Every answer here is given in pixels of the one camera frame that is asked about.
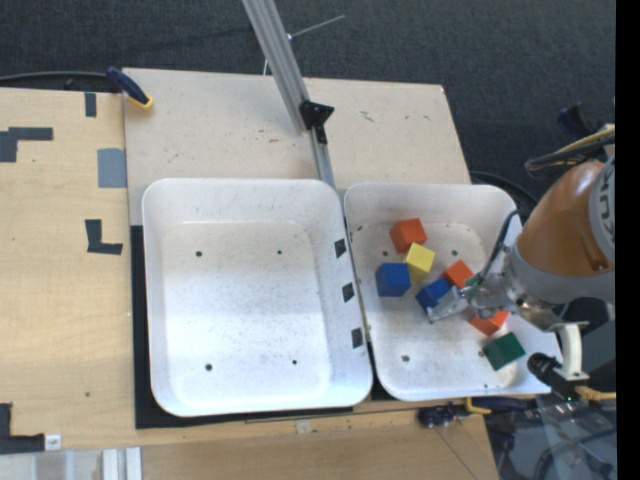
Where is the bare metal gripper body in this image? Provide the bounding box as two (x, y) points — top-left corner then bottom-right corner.
(464, 271), (570, 332)

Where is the blue cube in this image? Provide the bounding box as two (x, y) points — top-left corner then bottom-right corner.
(374, 262), (412, 299)
(414, 277), (454, 315)

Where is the orange cube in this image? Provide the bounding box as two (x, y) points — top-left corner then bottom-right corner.
(389, 218), (428, 255)
(468, 309), (511, 337)
(442, 259), (475, 290)

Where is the white plastic tray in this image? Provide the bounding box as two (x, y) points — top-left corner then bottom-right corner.
(343, 182), (564, 403)
(141, 177), (375, 418)

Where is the yellow cube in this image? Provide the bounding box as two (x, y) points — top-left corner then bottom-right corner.
(403, 242), (437, 284)

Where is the green cube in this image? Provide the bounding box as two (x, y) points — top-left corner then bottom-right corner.
(482, 331), (527, 372)

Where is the pale wood board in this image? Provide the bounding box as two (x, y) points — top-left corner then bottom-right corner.
(122, 67), (489, 447)

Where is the black cylinder on white bracket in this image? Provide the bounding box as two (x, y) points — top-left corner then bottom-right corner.
(526, 320), (592, 395)

